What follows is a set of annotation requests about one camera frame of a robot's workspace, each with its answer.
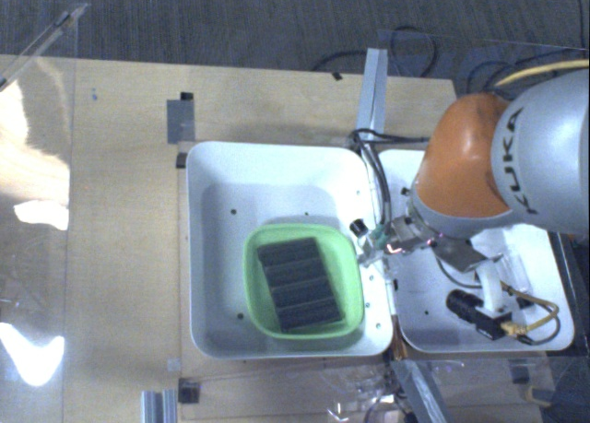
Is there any white plastic tray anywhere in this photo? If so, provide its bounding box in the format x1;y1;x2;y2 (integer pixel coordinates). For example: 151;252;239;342
184;140;395;361
377;148;576;354

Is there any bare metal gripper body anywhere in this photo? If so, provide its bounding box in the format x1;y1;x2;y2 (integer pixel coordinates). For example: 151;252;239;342
385;214;490;273

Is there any black ribbed block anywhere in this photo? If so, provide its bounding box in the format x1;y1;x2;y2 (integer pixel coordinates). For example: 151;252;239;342
255;236;346;335

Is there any black cylinder on white bracket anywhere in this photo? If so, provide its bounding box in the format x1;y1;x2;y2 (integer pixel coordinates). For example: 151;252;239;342
445;258;514;342

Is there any green bowl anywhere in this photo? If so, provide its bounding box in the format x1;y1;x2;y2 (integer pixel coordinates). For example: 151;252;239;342
242;222;366;340

